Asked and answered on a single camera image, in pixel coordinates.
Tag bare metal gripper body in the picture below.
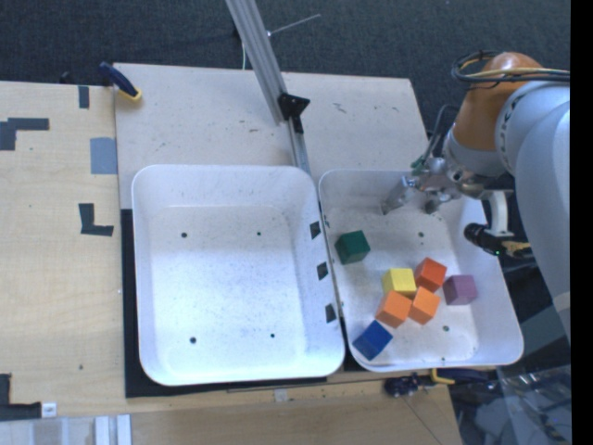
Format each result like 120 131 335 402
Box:
416 157 468 203

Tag white plastic tray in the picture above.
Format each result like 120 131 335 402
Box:
318 168 526 374
131 163 347 388

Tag green cube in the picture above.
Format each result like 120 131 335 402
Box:
334 229 372 266

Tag red cube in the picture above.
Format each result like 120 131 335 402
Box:
412 256 448 294

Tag yellow cube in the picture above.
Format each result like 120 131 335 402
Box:
381 267 418 299

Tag purple cube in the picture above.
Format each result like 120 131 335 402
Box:
441 273 479 307

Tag orange cube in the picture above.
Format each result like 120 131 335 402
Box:
373 288 414 330
408 286 442 326

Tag blue cube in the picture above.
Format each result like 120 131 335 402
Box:
351 319 395 362

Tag pale wood board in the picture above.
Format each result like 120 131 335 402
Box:
112 62 464 394

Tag black cylinder on white bracket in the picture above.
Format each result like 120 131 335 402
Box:
463 189 535 260

